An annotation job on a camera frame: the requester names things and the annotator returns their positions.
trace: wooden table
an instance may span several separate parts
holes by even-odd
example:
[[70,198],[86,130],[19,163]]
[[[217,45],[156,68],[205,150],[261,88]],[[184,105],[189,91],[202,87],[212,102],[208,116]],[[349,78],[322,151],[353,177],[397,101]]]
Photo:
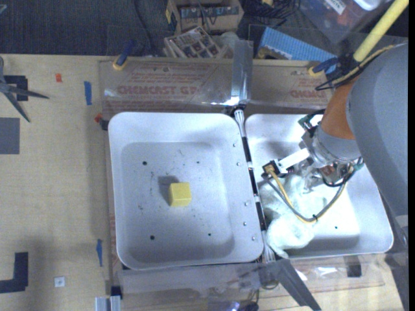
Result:
[[[29,88],[50,100],[29,98],[20,118],[20,154],[0,155],[0,279],[11,279],[15,252],[29,252],[29,286],[0,294],[0,309],[93,310],[109,293],[110,236],[97,56],[4,54],[6,75],[25,75]],[[57,82],[55,75],[62,75]],[[92,86],[86,104],[84,82]],[[0,117],[20,117],[0,96]],[[103,267],[95,250],[104,246]],[[313,294],[323,310],[402,310],[388,266],[380,261],[384,284]],[[54,277],[65,277],[55,288]],[[308,310],[291,296],[265,298],[260,310]],[[139,310],[124,300],[123,310]],[[165,305],[146,310],[194,310]]]

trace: yellow cube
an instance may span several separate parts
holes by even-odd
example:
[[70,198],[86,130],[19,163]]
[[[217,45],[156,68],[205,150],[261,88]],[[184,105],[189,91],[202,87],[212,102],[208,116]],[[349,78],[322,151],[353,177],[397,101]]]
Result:
[[169,187],[169,205],[188,206],[192,200],[189,182],[171,183]]

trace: black square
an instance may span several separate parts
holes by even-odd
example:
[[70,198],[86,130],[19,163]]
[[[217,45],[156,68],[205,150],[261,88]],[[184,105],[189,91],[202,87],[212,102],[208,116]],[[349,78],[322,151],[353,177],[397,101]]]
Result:
[[0,117],[0,154],[20,153],[20,119]]

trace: orange part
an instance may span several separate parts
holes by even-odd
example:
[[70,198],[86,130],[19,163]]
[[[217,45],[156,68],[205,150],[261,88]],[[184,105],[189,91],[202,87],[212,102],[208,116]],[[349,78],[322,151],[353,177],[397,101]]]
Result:
[[356,78],[336,89],[323,115],[321,127],[333,137],[355,139],[346,118],[346,103],[355,81]]
[[102,120],[102,114],[101,113],[98,113],[97,116],[94,118],[94,121],[96,123],[99,123],[99,121],[101,121],[101,120]]

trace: yellow wire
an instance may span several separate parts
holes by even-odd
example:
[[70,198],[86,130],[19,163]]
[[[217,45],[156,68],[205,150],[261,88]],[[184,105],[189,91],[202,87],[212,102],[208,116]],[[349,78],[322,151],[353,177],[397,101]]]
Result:
[[343,80],[349,78],[351,75],[354,75],[355,73],[357,73],[357,71],[359,71],[361,69],[361,67],[363,67],[364,65],[366,65],[370,60],[372,60],[376,56],[380,55],[381,53],[390,50],[392,47],[395,47],[395,45],[389,45],[389,46],[383,47],[382,49],[379,49],[378,51],[374,52],[368,58],[364,59],[364,61],[361,62],[358,67],[354,68],[348,74],[346,74],[346,75],[344,75],[344,76],[342,76],[342,77],[334,80],[333,81],[333,84],[336,85],[336,84],[342,82]]
[[[294,206],[292,205],[292,202],[291,202],[291,200],[290,200],[290,198],[288,197],[288,194],[287,194],[287,192],[285,191],[285,189],[284,189],[284,186],[283,186],[283,184],[281,183],[281,181],[279,180],[279,178],[278,178],[278,176],[277,176],[277,174],[272,170],[272,169],[268,169],[267,170],[267,173],[269,173],[269,174],[271,174],[271,176],[274,178],[274,180],[275,180],[275,182],[277,183],[277,185],[278,185],[278,187],[279,187],[279,189],[280,189],[280,191],[281,191],[281,193],[283,194],[283,196],[284,196],[284,198],[285,198],[285,200],[287,201],[287,203],[288,204],[290,204],[290,206],[292,207],[292,208],[294,208]],[[330,209],[330,207],[332,207],[333,206],[333,204],[340,198],[340,196],[342,195],[342,193],[343,193],[343,190],[344,190],[344,188],[346,187],[346,184],[345,183],[343,183],[342,184],[342,186],[340,187],[341,188],[341,190],[340,190],[340,192],[337,194],[337,196],[331,201],[331,204],[329,205],[329,207],[327,208],[327,210],[329,210]],[[314,221],[317,221],[317,219],[318,218],[313,218],[313,221],[307,221],[307,220],[304,220],[301,216],[298,216],[296,213],[294,213],[294,215],[300,220],[300,221],[302,221],[302,222],[304,222],[305,224],[312,224]]]

